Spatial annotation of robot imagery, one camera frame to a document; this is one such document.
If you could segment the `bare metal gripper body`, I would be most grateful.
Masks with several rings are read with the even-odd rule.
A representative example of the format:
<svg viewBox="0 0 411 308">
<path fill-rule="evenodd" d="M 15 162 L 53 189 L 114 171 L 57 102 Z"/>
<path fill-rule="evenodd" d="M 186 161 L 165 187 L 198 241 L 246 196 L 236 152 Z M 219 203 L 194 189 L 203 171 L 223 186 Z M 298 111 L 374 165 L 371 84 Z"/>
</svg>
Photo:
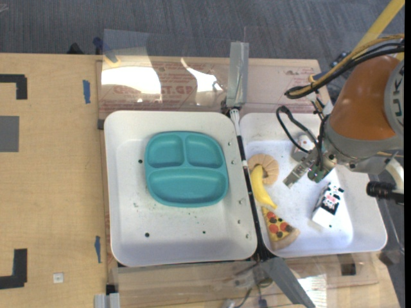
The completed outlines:
<svg viewBox="0 0 411 308">
<path fill-rule="evenodd" d="M 309 176 L 327 176 L 337 164 L 336 156 L 330 153 L 319 155 L 317 151 L 311 151 L 307 158 Z"/>
</svg>

